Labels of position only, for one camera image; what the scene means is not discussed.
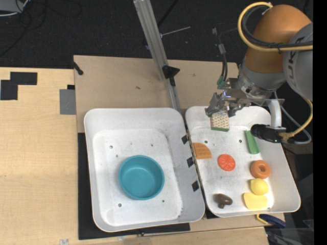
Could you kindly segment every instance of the orange donut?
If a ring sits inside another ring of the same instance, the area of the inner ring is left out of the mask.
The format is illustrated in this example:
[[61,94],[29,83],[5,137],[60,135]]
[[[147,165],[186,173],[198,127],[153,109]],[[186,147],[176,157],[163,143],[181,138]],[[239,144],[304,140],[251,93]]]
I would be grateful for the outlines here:
[[263,160],[255,161],[251,165],[251,174],[255,178],[265,179],[270,175],[270,173],[271,169],[269,164]]

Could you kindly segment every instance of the dark brown object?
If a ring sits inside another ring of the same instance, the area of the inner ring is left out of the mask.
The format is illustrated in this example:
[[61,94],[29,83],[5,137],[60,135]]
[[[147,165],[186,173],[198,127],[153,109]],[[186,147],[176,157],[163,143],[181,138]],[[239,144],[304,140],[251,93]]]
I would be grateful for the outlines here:
[[217,194],[218,207],[223,209],[225,205],[231,205],[233,200],[225,194]]

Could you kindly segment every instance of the yellow ball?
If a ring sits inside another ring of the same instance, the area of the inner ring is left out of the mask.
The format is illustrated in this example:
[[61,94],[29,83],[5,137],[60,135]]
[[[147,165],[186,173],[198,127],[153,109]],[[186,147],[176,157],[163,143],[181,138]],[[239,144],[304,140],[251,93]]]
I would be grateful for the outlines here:
[[268,183],[263,179],[253,179],[251,180],[251,190],[256,195],[264,195],[268,192]]

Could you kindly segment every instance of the yellow cable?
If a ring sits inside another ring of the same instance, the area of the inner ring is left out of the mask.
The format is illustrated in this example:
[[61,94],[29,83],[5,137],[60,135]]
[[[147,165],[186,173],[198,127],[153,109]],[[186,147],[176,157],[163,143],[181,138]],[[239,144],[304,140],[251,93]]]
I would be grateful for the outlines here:
[[241,39],[252,49],[262,51],[262,52],[279,52],[279,51],[302,51],[302,50],[312,50],[313,45],[305,45],[305,46],[299,46],[299,47],[283,47],[283,48],[267,48],[263,46],[258,46],[256,44],[251,43],[245,36],[242,30],[242,19],[243,16],[246,14],[248,10],[250,10],[253,7],[256,6],[267,6],[268,8],[272,8],[273,6],[270,3],[267,2],[256,2],[249,6],[247,6],[242,13],[239,16],[238,22],[237,22],[237,28],[240,34]]
[[308,103],[308,105],[310,106],[310,115],[309,118],[307,119],[307,121],[300,126],[298,129],[296,129],[294,132],[290,132],[290,133],[279,133],[279,135],[283,138],[283,140],[287,140],[288,138],[294,137],[296,134],[298,134],[300,131],[302,131],[305,127],[308,126],[308,124],[311,122],[312,118],[313,118],[313,104],[312,102],[307,99],[304,98],[303,99]]

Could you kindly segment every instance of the white tray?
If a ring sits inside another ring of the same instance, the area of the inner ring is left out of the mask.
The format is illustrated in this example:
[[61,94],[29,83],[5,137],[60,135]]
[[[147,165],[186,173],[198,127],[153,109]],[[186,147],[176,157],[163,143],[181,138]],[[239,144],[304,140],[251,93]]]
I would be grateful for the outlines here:
[[[196,160],[208,209],[219,217],[298,210],[300,196],[281,144],[256,138],[260,153],[251,154],[248,150],[245,131],[254,124],[270,124],[269,112],[257,106],[243,108],[229,119],[230,130],[223,132],[211,130],[204,108],[191,107],[185,116],[191,141],[206,144],[213,156],[212,159]],[[234,157],[236,167],[233,171],[224,171],[218,166],[217,158],[224,153]],[[255,160],[265,160],[271,167],[271,174],[265,179],[269,186],[268,206],[260,211],[247,209],[243,201],[243,193],[251,192],[249,182],[254,177],[250,165]],[[231,197],[233,204],[218,208],[214,200],[218,193]]]
[[[171,108],[93,109],[84,118],[90,170],[91,200],[96,225],[115,232],[197,221],[204,200],[182,116]],[[150,200],[134,200],[121,189],[118,170],[124,160],[145,155],[156,160],[165,185]]]

